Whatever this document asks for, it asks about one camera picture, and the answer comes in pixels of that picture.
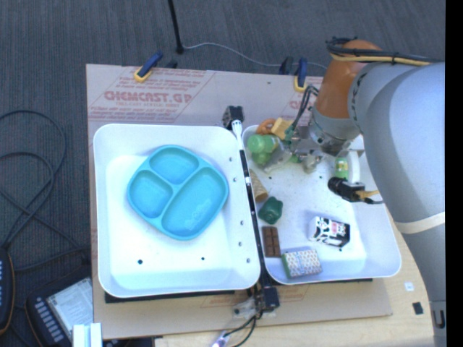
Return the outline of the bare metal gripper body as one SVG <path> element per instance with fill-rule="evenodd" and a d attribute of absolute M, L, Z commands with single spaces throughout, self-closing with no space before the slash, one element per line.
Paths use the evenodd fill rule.
<path fill-rule="evenodd" d="M 309 155 L 311 152 L 318 151 L 338 156 L 349 149 L 357 137 L 357 128 L 341 127 L 336 131 L 341 134 L 337 136 L 330 134 L 317 124 L 290 126 L 288 128 L 289 149 L 297 155 Z"/>

